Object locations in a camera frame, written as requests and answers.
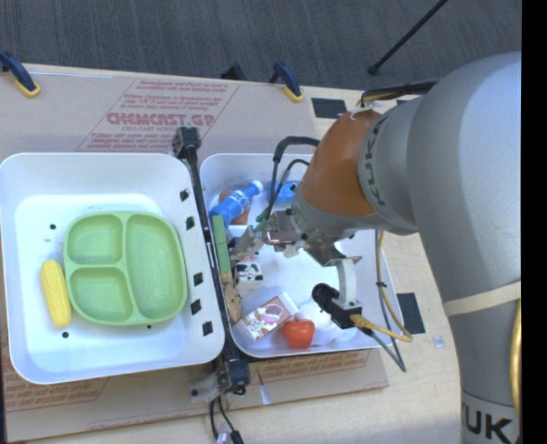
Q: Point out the white plastic tray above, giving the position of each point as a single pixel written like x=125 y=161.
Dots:
x=102 y=354
x=296 y=280

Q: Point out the black and white cow carton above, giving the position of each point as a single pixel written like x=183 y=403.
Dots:
x=249 y=273

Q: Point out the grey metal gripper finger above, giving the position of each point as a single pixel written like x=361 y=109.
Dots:
x=291 y=250
x=247 y=244

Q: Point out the brown chocolate chip biscuit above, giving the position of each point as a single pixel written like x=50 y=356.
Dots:
x=232 y=301

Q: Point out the red toy apple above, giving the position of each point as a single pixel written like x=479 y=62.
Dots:
x=299 y=333

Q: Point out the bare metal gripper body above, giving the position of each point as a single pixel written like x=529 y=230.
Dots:
x=283 y=229

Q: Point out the yellow corn cob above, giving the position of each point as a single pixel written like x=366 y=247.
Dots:
x=55 y=292

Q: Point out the pink and brown carton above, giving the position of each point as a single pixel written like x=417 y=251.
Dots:
x=266 y=318

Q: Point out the green divided plate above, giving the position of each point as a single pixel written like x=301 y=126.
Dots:
x=125 y=268

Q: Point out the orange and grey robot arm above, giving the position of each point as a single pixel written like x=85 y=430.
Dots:
x=444 y=169

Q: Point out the green rectangular stick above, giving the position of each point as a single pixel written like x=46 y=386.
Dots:
x=220 y=243

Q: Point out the blue bottle with white cap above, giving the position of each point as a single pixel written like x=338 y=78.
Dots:
x=231 y=204

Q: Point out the brown cardboard board red print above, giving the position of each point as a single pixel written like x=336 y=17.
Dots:
x=69 y=104

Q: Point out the black cylinder on white bracket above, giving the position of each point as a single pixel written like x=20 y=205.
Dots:
x=335 y=301

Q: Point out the black stand pole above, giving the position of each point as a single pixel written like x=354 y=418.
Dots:
x=421 y=21

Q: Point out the thin black and white rod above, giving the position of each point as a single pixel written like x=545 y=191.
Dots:
x=208 y=243

